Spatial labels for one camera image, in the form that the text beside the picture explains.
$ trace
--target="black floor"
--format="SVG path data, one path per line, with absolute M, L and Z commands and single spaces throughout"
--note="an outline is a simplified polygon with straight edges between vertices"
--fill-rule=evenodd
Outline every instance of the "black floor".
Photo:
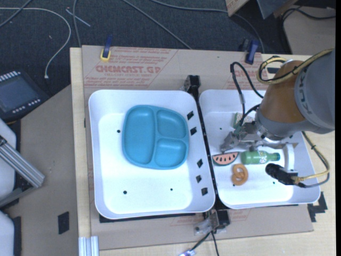
M 21 7 L 27 0 L 0 0 L 0 7 Z M 113 34 L 113 45 L 171 49 L 237 51 L 242 41 L 256 39 L 257 30 L 265 53 L 290 51 L 281 41 L 279 19 L 263 20 L 256 0 L 250 0 L 231 18 L 225 13 L 193 12 L 169 8 L 147 0 L 128 0 L 160 22 L 187 46 L 122 0 L 79 0 L 76 15 L 90 26 L 77 22 L 81 44 L 104 45 Z M 158 0 L 171 5 L 226 10 L 225 0 Z M 66 23 L 41 10 L 23 10 L 0 25 L 0 72 L 23 69 L 47 94 L 54 95 L 70 84 L 69 48 L 78 46 L 72 16 L 74 0 L 33 0 L 28 7 L 39 7 L 62 15 L 71 25 L 71 39 L 52 61 L 49 79 L 46 64 L 68 37 Z M 336 0 L 300 0 L 296 4 L 336 8 Z M 14 10 L 0 9 L 0 23 Z

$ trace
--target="toy watermelon slice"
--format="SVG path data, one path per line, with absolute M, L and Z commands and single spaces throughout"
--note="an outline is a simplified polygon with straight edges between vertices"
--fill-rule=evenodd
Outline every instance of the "toy watermelon slice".
M 234 151 L 232 153 L 225 153 L 212 156 L 213 163 L 218 166 L 230 165 L 238 157 L 239 152 Z

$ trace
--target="green bottle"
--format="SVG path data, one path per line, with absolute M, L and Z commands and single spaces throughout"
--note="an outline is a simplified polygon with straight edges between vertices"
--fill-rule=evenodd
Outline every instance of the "green bottle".
M 279 153 L 268 153 L 266 151 L 244 151 L 240 155 L 241 162 L 248 164 L 265 164 L 269 161 L 278 161 L 281 156 Z

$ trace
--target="blue plate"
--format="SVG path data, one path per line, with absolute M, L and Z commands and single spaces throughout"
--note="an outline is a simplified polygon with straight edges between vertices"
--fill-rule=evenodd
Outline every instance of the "blue plate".
M 124 120 L 122 147 L 124 156 L 134 165 L 161 170 L 177 168 L 188 155 L 187 122 L 169 109 L 134 106 Z

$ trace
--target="wooden table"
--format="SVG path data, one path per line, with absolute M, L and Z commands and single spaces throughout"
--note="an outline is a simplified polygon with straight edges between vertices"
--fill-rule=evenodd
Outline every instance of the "wooden table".
M 90 208 L 88 196 L 88 174 L 86 157 L 86 136 L 84 128 L 84 95 L 82 73 L 82 50 L 70 49 L 72 106 L 75 138 L 75 165 L 77 184 L 77 209 L 79 237 L 91 236 Z M 224 255 L 336 255 L 336 218 L 335 218 L 335 132 L 324 135 L 309 133 L 320 151 L 331 165 L 330 180 L 321 187 L 327 202 L 326 213 L 317 214 L 314 231 L 300 234 L 284 234 L 263 237 L 225 239 L 217 241 L 221 256 Z M 315 155 L 311 155 L 316 171 L 323 165 Z M 191 248 L 194 243 L 136 247 L 100 251 L 101 256 L 177 256 Z M 216 255 L 214 243 L 206 241 L 196 249 L 197 255 Z

